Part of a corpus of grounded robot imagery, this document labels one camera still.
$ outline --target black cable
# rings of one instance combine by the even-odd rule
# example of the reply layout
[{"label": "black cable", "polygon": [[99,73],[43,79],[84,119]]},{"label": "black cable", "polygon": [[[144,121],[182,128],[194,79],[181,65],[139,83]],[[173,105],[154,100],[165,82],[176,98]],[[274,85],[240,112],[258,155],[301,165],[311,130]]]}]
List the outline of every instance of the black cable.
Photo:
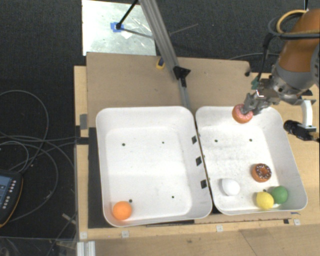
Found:
[{"label": "black cable", "polygon": [[[72,162],[71,159],[68,157],[68,155],[67,155],[61,148],[59,148],[60,146],[57,146],[57,145],[49,142],[48,140],[41,140],[41,139],[38,139],[38,138],[36,138],[36,137],[31,137],[31,136],[13,135],[12,137],[13,137],[15,140],[20,140],[20,138],[28,138],[29,140],[25,140],[25,141],[44,142],[44,143],[47,143],[47,144],[49,144],[50,146],[54,147],[55,149],[59,150],[59,151],[64,155],[64,157],[68,160],[68,162],[71,164],[72,168],[74,168],[73,162]],[[62,144],[62,145],[64,145],[64,146],[65,146],[65,145],[72,145],[72,144],[75,144],[75,143],[76,143],[76,141],[64,143],[64,144]],[[9,169],[8,171],[11,171],[12,169],[16,168],[16,167],[19,166],[19,165],[16,165],[16,166],[12,167],[12,168]]]},{"label": "black cable", "polygon": [[272,23],[279,19],[279,17],[275,17],[268,23],[268,31],[270,34],[279,37],[283,40],[301,40],[301,39],[317,39],[319,38],[319,33],[299,33],[299,34],[290,34],[290,33],[278,33],[275,31],[274,28],[272,28]]},{"label": "black cable", "polygon": [[[59,150],[66,157],[66,159],[68,160],[68,162],[70,163],[70,165],[74,169],[73,162],[68,157],[68,155],[61,149],[61,147],[64,147],[64,146],[67,146],[67,145],[74,145],[76,143],[76,141],[66,142],[66,143],[63,143],[63,144],[60,144],[60,145],[55,145],[52,142],[60,142],[60,141],[63,142],[63,141],[68,141],[68,140],[75,140],[75,139],[77,139],[77,137],[72,136],[72,137],[58,138],[58,139],[47,139],[48,129],[49,129],[49,114],[48,114],[48,110],[47,110],[46,106],[44,105],[44,103],[36,95],[34,95],[34,94],[32,94],[32,93],[30,93],[28,91],[24,91],[24,90],[9,90],[9,91],[0,93],[0,97],[3,96],[3,95],[9,94],[9,93],[24,93],[24,94],[27,94],[27,95],[30,95],[30,96],[34,97],[41,104],[41,106],[43,107],[44,112],[45,112],[45,118],[46,118],[46,127],[45,127],[45,133],[44,133],[43,138],[37,138],[37,137],[26,136],[26,135],[8,135],[8,134],[5,134],[4,132],[0,131],[0,135],[2,135],[2,136],[0,136],[0,139],[11,139],[11,140],[14,140],[15,144],[19,144],[19,145],[23,146],[25,148],[25,150],[28,152],[28,154],[29,154],[29,151],[28,151],[28,149],[26,147],[30,147],[30,148],[36,149],[36,153],[34,154],[33,157],[29,158],[29,155],[28,155],[28,159],[26,159],[25,161],[15,165],[14,167],[10,168],[9,171],[12,171],[14,168],[24,164],[23,168],[20,170],[21,173],[24,174],[25,171],[32,165],[32,163],[34,162],[34,160],[37,157],[45,154],[52,161],[52,163],[54,165],[54,169],[55,169],[55,176],[56,176],[55,184],[53,186],[53,189],[45,197],[45,200],[40,205],[38,205],[36,208],[32,209],[31,211],[29,211],[29,212],[27,212],[27,213],[25,213],[25,214],[23,214],[21,216],[18,216],[16,218],[13,218],[13,219],[11,219],[9,221],[9,222],[14,222],[14,221],[20,220],[20,219],[22,219],[22,218],[24,218],[24,217],[26,217],[26,216],[28,216],[30,214],[33,214],[35,211],[40,209],[42,206],[44,206],[48,202],[48,200],[54,195],[55,191],[57,190],[58,182],[59,182],[59,170],[58,170],[58,166],[57,166],[57,163],[55,162],[54,158],[48,152],[50,152],[52,150]],[[40,145],[39,146],[35,146],[33,144],[26,144],[25,142],[28,142],[28,143],[40,143]],[[50,146],[52,146],[52,148],[44,150],[43,146],[44,146],[45,143],[50,145]],[[1,143],[0,146],[1,145],[7,145],[7,144],[9,144],[9,142],[5,141],[5,142]]]},{"label": "black cable", "polygon": [[76,234],[77,234],[77,229],[75,228],[72,235],[71,235],[71,238],[73,238],[74,240],[76,240]]},{"label": "black cable", "polygon": [[[30,145],[30,144],[25,144],[25,146],[26,146],[26,147],[30,147],[30,148],[36,148],[36,149],[38,148],[38,147],[36,147],[36,146],[34,146],[34,145]],[[47,201],[54,195],[54,193],[55,193],[55,191],[56,191],[56,189],[57,189],[57,187],[58,187],[58,182],[59,182],[59,170],[58,170],[57,163],[56,163],[56,161],[53,159],[53,157],[52,157],[48,152],[46,152],[46,151],[43,150],[43,149],[40,149],[40,151],[43,152],[44,154],[46,154],[46,155],[50,158],[50,160],[52,161],[52,163],[53,163],[53,165],[54,165],[54,169],[55,169],[55,184],[54,184],[54,187],[53,187],[52,191],[50,192],[50,194],[46,196],[45,200],[44,200],[40,205],[38,205],[38,206],[37,206],[36,208],[34,208],[33,210],[31,210],[31,211],[29,211],[29,212],[27,212],[27,213],[25,213],[25,214],[23,214],[23,215],[21,215],[21,216],[19,216],[19,217],[16,217],[16,218],[13,218],[13,219],[9,220],[10,223],[11,223],[11,222],[15,222],[15,221],[17,221],[17,220],[20,220],[20,219],[22,219],[22,218],[24,218],[24,217],[26,217],[26,216],[28,216],[28,215],[30,215],[30,214],[33,214],[35,211],[37,211],[38,209],[40,209],[40,208],[41,208],[42,206],[44,206],[44,205],[47,203]]]},{"label": "black cable", "polygon": [[[48,135],[48,130],[49,130],[49,114],[48,114],[48,110],[47,110],[45,104],[36,95],[34,95],[31,92],[25,91],[25,90],[7,90],[5,92],[0,93],[0,97],[3,96],[3,95],[6,95],[6,94],[10,94],[10,93],[23,93],[23,94],[30,95],[30,96],[34,97],[42,105],[42,107],[44,109],[44,112],[45,112],[45,117],[46,117],[46,127],[45,127],[45,132],[44,132],[44,135],[43,135],[43,140],[46,140],[47,135]],[[13,139],[14,140],[14,138],[12,136],[7,135],[7,134],[3,133],[2,131],[0,131],[0,134],[3,135],[3,136],[6,136],[9,139]],[[38,155],[38,153],[40,152],[40,150],[43,147],[43,145],[44,145],[44,142],[41,142],[40,146],[37,148],[35,156]],[[21,172],[22,174],[25,173],[25,171],[32,165],[32,163],[34,162],[35,159],[36,158],[33,158],[29,162],[29,164],[25,167],[24,171]]]},{"label": "black cable", "polygon": [[13,248],[14,251],[16,251],[19,255],[21,255],[21,252],[19,251],[17,246],[12,241],[10,241],[8,238],[6,238],[6,241],[11,245],[11,247]]},{"label": "black cable", "polygon": [[288,23],[289,21],[291,21],[291,20],[294,20],[294,19],[300,18],[300,17],[301,17],[301,15],[302,15],[302,13],[295,13],[295,14],[292,14],[292,15],[290,15],[290,16],[288,16],[288,17],[286,17],[286,18],[282,21],[281,25],[283,26],[283,25],[287,24],[287,23]]},{"label": "black cable", "polygon": [[[264,53],[263,52],[255,52],[255,53],[243,54],[243,55],[229,58],[228,60],[232,61],[232,60],[242,59],[242,58],[251,57],[251,56],[260,56],[260,55],[264,55]],[[278,53],[268,53],[267,55],[268,56],[279,56]]]},{"label": "black cable", "polygon": [[[26,165],[28,164],[28,161],[29,161],[29,151],[28,151],[28,149],[27,149],[26,146],[23,145],[22,143],[20,143],[20,142],[18,142],[18,141],[14,141],[14,140],[9,140],[9,141],[0,143],[0,147],[1,147],[1,146],[4,146],[4,145],[19,145],[19,146],[22,146],[23,149],[25,150],[25,152],[26,152],[26,160],[23,161],[24,166],[23,166],[20,170],[17,171],[18,173],[22,172],[22,171],[25,169],[25,167],[26,167]],[[16,165],[16,166],[12,167],[10,170],[13,170],[13,169],[15,169],[15,168],[18,167],[18,166]]]},{"label": "black cable", "polygon": [[264,37],[263,40],[263,56],[262,56],[262,61],[261,61],[261,66],[260,66],[260,70],[259,73],[257,75],[257,80],[259,81],[261,78],[261,75],[264,71],[264,67],[265,67],[265,63],[266,63],[266,59],[267,59],[267,54],[268,54],[268,48],[269,48],[269,44],[271,42],[272,39],[274,39],[275,36],[271,33],[266,34],[266,36]]},{"label": "black cable", "polygon": [[[50,149],[47,149],[47,150],[45,150],[45,151],[48,153],[48,152],[50,152],[50,151],[52,151],[52,150],[59,150],[59,151],[66,157],[66,159],[68,160],[68,162],[70,163],[70,165],[71,165],[72,168],[74,169],[74,168],[75,168],[74,163],[73,163],[73,162],[71,161],[71,159],[67,156],[67,154],[61,149],[61,147],[68,146],[68,145],[74,145],[75,143],[76,143],[76,141],[74,141],[74,142],[67,142],[67,143],[64,143],[64,144],[61,144],[61,145],[58,145],[58,146],[52,144],[53,147],[50,148]],[[43,152],[42,152],[42,153],[39,153],[39,154],[38,154],[38,157],[42,156],[43,154],[44,154]],[[12,168],[10,168],[10,169],[7,170],[7,171],[11,171],[12,169],[14,169],[14,168],[22,165],[23,163],[24,163],[24,161],[18,163],[17,165],[13,166]]]},{"label": "black cable", "polygon": [[62,235],[62,233],[66,230],[66,228],[69,226],[69,224],[74,220],[74,218],[76,218],[77,216],[77,211],[74,213],[74,215],[68,220],[68,222],[64,225],[64,227],[62,228],[62,230],[60,231],[60,233],[57,235],[56,239],[54,240],[54,242],[52,243],[49,251],[47,252],[46,256],[49,256],[52,252],[52,249],[54,248],[54,246],[56,245],[56,242],[58,241],[58,239],[60,238],[60,236]]}]

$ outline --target lime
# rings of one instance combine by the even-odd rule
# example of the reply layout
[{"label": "lime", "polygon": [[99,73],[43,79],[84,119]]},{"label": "lime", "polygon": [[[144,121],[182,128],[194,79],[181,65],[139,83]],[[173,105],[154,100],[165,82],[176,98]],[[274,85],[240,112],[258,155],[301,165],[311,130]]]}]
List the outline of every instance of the lime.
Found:
[{"label": "lime", "polygon": [[268,192],[259,192],[256,195],[256,203],[262,209],[270,209],[274,206],[274,198]]},{"label": "lime", "polygon": [[288,191],[284,186],[277,186],[271,191],[276,204],[283,204],[288,199]]}]

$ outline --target black clamp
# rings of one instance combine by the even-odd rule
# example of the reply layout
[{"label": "black clamp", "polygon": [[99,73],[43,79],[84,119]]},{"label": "black clamp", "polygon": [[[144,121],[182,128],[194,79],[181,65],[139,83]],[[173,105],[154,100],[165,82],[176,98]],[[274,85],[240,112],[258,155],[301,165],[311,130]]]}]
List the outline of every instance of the black clamp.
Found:
[{"label": "black clamp", "polygon": [[191,72],[191,70],[186,69],[184,67],[175,66],[173,68],[173,72],[177,80],[181,79],[182,87],[186,88],[187,87],[186,76]]},{"label": "black clamp", "polygon": [[313,96],[312,91],[310,91],[309,89],[306,90],[304,93],[301,94],[302,96]]},{"label": "black clamp", "polygon": [[319,142],[319,138],[313,136],[313,133],[317,130],[313,126],[303,127],[302,124],[297,121],[288,120],[283,124],[283,128],[289,134],[295,135],[300,140]]}]

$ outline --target metal pole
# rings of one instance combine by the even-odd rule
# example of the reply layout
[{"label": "metal pole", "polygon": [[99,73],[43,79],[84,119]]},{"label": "metal pole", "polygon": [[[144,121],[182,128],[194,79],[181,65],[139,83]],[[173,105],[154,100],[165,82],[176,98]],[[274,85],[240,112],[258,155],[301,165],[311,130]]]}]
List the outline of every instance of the metal pole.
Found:
[{"label": "metal pole", "polygon": [[[160,51],[166,67],[174,79],[176,78],[174,67],[179,67],[176,52],[172,46],[166,25],[161,17],[156,0],[140,0],[144,16],[148,21],[154,41]],[[186,88],[185,77],[178,79],[181,101],[184,107],[190,109],[189,95]]]},{"label": "metal pole", "polygon": [[130,6],[129,10],[125,13],[125,15],[122,17],[120,22],[115,25],[115,28],[119,30],[121,28],[122,23],[125,21],[125,19],[128,17],[129,13],[132,11],[132,9],[135,7],[135,5],[138,3],[139,0],[134,0],[133,4]]}]

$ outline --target blue tape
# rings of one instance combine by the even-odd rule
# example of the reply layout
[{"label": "blue tape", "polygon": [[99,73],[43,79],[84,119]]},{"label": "blue tape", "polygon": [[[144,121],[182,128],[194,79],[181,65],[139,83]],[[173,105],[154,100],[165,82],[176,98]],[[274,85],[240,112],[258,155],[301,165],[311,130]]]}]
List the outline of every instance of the blue tape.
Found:
[{"label": "blue tape", "polygon": [[111,27],[112,31],[115,33],[119,33],[125,28],[125,26],[123,24],[121,24],[121,29],[116,29],[117,24],[118,24],[118,22],[111,22],[110,23],[110,27]]},{"label": "blue tape", "polygon": [[158,62],[158,65],[159,65],[159,66],[163,66],[164,63],[165,63],[165,62],[164,62],[164,59],[161,57],[160,60],[159,60],[159,62]]}]

